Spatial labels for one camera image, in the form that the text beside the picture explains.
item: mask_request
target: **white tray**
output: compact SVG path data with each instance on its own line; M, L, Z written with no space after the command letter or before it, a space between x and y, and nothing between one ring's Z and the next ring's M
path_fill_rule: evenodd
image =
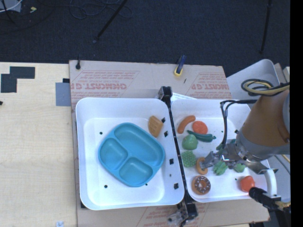
M206 143L198 141L197 149L193 150L196 157L206 157L210 151L216 152L216 147L222 142L224 135L223 116L218 99L177 99L172 102L171 110L173 114L175 128L177 130L181 121L189 115L196 116L196 120L206 123L208 133L213 134L216 139ZM239 130L250 112L248 105L233 104L228 108L227 117L227 139L236 138L235 130ZM192 131L192 123L188 124L183 134L177 134L180 153L186 151L182 148L182 140L188 135L187 130ZM269 167L268 161L262 161L262 164ZM213 202L225 200L248 199L247 192L240 189L240 179L251 175L256 183L256 187L267 191L267 182L264 175L257 175L249 168L245 168L243 173L237 173L234 170L227 169L223 175L216 175L213 167L208 168L205 175L211 183L211 190L205 195L198 195L191 188L192 179L199 175L195 167L184 167L185 179L188 193L197 202Z
M98 160L103 139L119 124L130 122L148 131L149 117L165 118L157 140L165 159L156 175L141 187L130 187L111 175ZM169 111L159 99L84 98L76 105L80 198L91 210L175 205L184 186Z

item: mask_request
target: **white cable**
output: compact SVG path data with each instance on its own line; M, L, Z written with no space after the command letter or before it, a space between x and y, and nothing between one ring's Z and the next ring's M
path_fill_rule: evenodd
M20 2L22 2L23 0L20 0L19 2L17 2L13 7L10 7L10 8L8 8L8 9L6 9L6 11L8 11L8 10L11 10L11 9L13 9L13 8L15 8L16 6L18 6L19 5L19 3Z

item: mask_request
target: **toy donut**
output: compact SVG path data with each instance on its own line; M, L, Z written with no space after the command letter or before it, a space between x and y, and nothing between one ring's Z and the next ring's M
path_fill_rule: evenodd
M196 162L196 169L201 175L205 175L208 172L207 168L201 169L200 162L204 162L205 157L200 157Z
M205 176L196 176L191 182L194 193L198 195L207 194L210 191L210 181Z

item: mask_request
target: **black floor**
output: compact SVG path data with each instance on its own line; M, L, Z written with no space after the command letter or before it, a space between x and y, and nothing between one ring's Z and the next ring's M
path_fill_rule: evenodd
M176 63L186 55L186 64L223 66L227 77L262 59L290 66L290 0L128 0L93 43L122 2L22 0L19 12L1 9L0 61Z

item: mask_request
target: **blue plate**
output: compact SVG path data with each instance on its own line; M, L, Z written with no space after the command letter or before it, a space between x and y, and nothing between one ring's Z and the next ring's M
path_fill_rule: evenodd
M102 166L121 182L140 187L149 182L165 158L163 146L133 123L116 126L98 149Z

